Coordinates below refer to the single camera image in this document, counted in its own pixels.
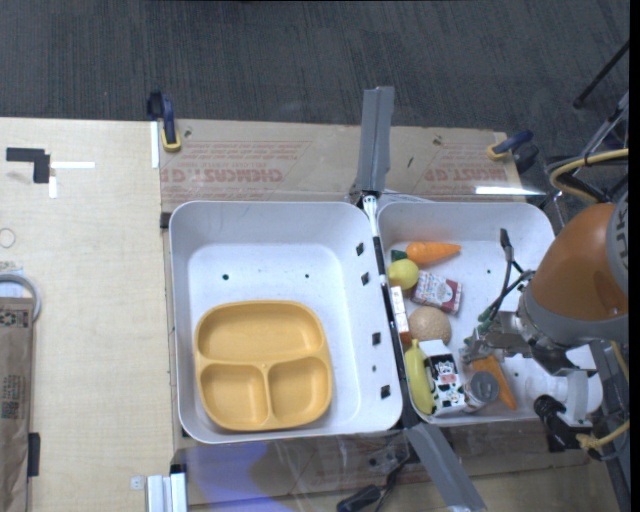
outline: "orange carrot under can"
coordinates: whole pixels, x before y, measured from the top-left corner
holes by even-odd
[[[428,265],[460,252],[461,246],[444,242],[411,242],[405,252],[416,265]]]

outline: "blue clamp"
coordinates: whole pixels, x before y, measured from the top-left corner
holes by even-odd
[[[176,131],[173,119],[173,105],[169,96],[160,91],[153,91],[147,99],[147,116],[154,121],[162,118],[160,138],[165,151],[179,151],[181,147],[180,135]]]
[[[488,146],[487,156],[491,160],[499,160],[500,158],[505,157],[509,151],[516,151],[522,144],[529,142],[531,139],[533,139],[533,132],[529,130],[516,133],[499,144],[492,144],[491,146]]]

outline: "silver can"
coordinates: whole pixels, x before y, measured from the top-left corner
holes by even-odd
[[[465,382],[464,397],[466,413],[474,413],[498,398],[500,385],[489,372],[476,372]]]

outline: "white plastic tray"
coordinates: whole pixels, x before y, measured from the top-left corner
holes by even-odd
[[[338,202],[197,201],[175,210],[169,236],[178,411],[191,437],[217,444],[354,434],[385,431],[398,421],[397,367],[362,211]],[[200,402],[193,333],[209,308],[261,299],[298,301],[319,317],[332,364],[331,404],[295,429],[225,430]]]
[[[404,250],[411,241],[441,241],[462,246],[459,255],[424,269],[462,283],[460,309],[457,314],[449,315],[452,330],[449,348],[465,382],[471,372],[460,360],[463,340],[478,325],[478,315],[496,299],[504,280],[506,261],[499,243],[500,228],[507,230],[520,266],[535,270],[554,238],[549,220],[527,203],[395,202],[380,209],[378,226],[387,265],[391,262],[391,251]],[[513,282],[517,271],[511,276]],[[511,292],[501,309],[515,311],[519,296],[517,290]],[[419,306],[405,300],[405,307],[410,315]],[[588,346],[567,355],[581,368],[595,368]],[[496,401],[473,414],[458,412],[432,417],[417,409],[416,412],[425,421],[443,426],[537,418],[534,399],[527,396],[527,379],[537,379],[538,386],[539,379],[546,379],[553,388],[557,384],[554,380],[559,377],[549,376],[533,359],[519,355],[505,358],[502,369],[517,401],[517,410],[512,411]],[[599,407],[602,396],[602,384],[596,374],[589,379],[588,411]]]

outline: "dark gray floor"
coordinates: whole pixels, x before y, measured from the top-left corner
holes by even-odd
[[[572,106],[629,38],[630,0],[1,6],[0,116],[144,120],[159,88],[178,118],[359,124],[363,90],[391,85],[395,125],[531,130],[543,190],[629,88],[627,52]]]

